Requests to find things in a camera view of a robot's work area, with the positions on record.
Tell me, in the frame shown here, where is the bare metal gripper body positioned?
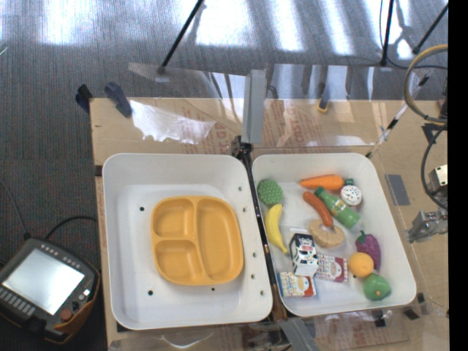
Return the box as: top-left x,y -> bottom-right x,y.
427,164 -> 449,211

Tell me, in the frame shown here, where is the white plastic tray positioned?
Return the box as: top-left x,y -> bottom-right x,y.
101,152 -> 274,331
251,152 -> 418,318

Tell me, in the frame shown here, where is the orange fruit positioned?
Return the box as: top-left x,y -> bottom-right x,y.
348,252 -> 375,279

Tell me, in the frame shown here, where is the white sprinkled cupcake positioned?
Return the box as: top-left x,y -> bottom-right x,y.
339,184 -> 363,208

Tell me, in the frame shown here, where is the green apple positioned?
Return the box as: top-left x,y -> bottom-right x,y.
362,272 -> 392,302

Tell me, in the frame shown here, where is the green bottle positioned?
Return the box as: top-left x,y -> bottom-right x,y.
313,186 -> 361,230

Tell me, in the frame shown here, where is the red and white packet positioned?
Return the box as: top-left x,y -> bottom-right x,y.
313,253 -> 350,284

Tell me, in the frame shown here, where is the orange sausage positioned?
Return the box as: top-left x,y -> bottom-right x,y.
302,190 -> 334,228

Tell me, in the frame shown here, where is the orange carrot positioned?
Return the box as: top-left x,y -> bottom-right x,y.
299,174 -> 355,192

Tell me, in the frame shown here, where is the black and white milk carton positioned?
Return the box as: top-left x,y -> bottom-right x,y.
288,233 -> 320,278

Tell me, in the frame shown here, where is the white blue orange carton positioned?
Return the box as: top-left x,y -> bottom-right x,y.
276,271 -> 317,299

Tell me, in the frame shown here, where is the yellow banana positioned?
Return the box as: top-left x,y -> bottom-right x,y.
264,203 -> 290,255

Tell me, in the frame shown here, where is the green round broccoli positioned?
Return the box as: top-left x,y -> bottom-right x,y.
256,178 -> 284,207

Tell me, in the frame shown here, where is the thin black and white rod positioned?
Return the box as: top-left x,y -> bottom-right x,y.
241,151 -> 288,321

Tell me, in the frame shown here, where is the yellow divided plate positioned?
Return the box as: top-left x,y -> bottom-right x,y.
149,195 -> 245,287

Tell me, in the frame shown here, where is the brown cardboard board red print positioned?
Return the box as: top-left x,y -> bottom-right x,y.
89,97 -> 449,351

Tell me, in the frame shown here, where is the beige pineapple ring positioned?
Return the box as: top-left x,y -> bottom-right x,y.
308,219 -> 346,249

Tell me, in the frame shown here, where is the black block with thin wires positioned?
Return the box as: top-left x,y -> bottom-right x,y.
230,135 -> 254,161

